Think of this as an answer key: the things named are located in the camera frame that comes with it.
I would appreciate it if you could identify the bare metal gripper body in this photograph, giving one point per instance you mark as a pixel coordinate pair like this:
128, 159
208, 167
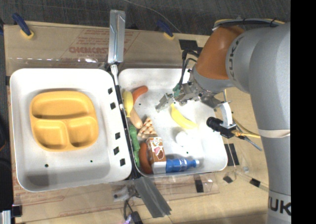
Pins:
188, 93

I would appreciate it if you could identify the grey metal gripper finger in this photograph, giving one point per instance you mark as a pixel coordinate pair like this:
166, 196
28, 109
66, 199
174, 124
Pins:
168, 97
161, 106

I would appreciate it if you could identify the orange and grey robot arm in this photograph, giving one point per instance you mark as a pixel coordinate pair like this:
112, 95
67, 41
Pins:
271, 75

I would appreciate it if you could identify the white plastic tray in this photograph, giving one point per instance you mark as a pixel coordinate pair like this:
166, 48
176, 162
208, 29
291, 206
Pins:
163, 119
103, 168

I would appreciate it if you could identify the yellow banana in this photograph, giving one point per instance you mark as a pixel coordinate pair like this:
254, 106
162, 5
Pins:
181, 119

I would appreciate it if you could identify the tan pizza slice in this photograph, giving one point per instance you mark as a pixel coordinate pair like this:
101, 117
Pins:
147, 129

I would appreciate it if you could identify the orange sausage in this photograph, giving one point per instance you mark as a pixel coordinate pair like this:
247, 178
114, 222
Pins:
139, 91

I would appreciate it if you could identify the tan bread roll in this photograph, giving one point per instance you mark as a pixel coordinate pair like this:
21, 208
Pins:
136, 119

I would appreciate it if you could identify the pale yellow oval toy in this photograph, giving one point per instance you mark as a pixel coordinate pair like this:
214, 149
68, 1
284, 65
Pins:
128, 102

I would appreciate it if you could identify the white round toy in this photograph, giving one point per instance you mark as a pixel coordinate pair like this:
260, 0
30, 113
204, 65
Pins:
184, 138

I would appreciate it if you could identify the green toy vegetable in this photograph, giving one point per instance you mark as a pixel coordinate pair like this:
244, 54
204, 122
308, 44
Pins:
134, 141

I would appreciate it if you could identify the brown and white carton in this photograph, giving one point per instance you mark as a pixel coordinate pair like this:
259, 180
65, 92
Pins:
156, 154

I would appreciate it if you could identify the red-brown sausage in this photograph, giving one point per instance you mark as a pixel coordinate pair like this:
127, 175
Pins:
143, 159

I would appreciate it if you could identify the blue bottle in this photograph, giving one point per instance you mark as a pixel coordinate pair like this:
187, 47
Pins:
177, 165

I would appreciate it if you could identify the yellow divided plate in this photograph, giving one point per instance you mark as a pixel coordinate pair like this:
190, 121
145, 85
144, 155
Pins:
64, 119

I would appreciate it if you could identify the brown cardboard board red print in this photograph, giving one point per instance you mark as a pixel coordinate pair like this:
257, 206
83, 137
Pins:
74, 45

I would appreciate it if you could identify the black cylinder on white bracket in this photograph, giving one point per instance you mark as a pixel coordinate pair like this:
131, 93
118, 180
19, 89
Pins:
217, 124

